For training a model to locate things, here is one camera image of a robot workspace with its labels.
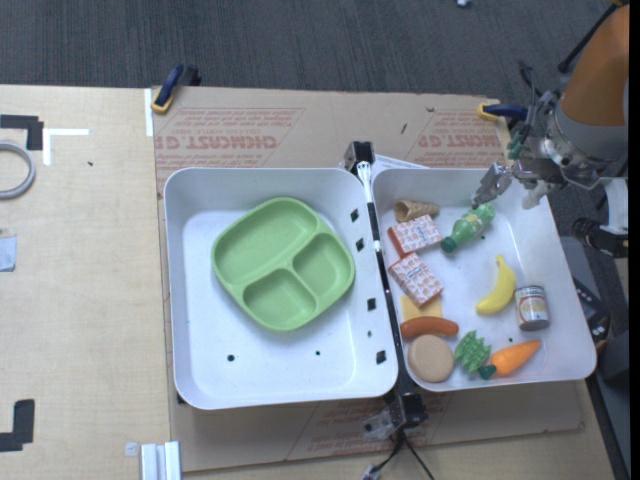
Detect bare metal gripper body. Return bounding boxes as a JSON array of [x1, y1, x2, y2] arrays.
[[510, 137, 602, 190]]

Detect green plastic bottle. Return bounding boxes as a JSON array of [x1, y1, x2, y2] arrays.
[[439, 201, 497, 255]]

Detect white plastic tray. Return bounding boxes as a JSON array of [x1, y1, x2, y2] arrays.
[[162, 167, 400, 412], [371, 167, 599, 394]]

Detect tan ice cream cone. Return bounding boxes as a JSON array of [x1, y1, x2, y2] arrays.
[[393, 198, 441, 224]]

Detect orange and white carton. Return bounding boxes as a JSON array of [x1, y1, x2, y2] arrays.
[[386, 214, 445, 259], [386, 252, 445, 308]]

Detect white paper sheet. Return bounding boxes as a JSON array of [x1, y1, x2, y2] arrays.
[[371, 153, 432, 171]]

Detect yellow banana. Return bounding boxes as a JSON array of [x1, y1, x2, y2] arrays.
[[474, 253, 518, 317]]

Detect small silver can yellow label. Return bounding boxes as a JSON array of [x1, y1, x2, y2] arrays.
[[513, 284, 551, 332]]

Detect thin black and white rod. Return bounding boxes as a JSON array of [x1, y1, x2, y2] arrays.
[[356, 161, 410, 400]]

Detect yellow cheese slice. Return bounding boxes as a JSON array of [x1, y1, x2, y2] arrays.
[[399, 293, 444, 322]]

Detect orange-red sausage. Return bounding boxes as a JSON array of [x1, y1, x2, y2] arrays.
[[399, 315, 460, 340]]

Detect orange carrot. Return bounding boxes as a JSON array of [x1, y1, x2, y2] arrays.
[[476, 338, 543, 381]]

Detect tan round biscuit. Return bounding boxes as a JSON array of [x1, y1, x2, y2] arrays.
[[406, 333, 456, 384]]

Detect green divided plate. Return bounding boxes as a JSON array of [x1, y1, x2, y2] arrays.
[[210, 196, 357, 333]]

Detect brown cardboard board red print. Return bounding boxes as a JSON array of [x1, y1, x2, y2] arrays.
[[150, 85, 587, 475]]

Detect black cylinder on white bracket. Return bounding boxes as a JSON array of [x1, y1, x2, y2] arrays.
[[571, 177, 630, 260]]

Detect black block with thin wires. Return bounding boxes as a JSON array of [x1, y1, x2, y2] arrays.
[[343, 140, 376, 172], [361, 391, 430, 440]]

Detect pale grey ring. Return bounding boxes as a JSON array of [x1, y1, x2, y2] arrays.
[[0, 139, 38, 201]]

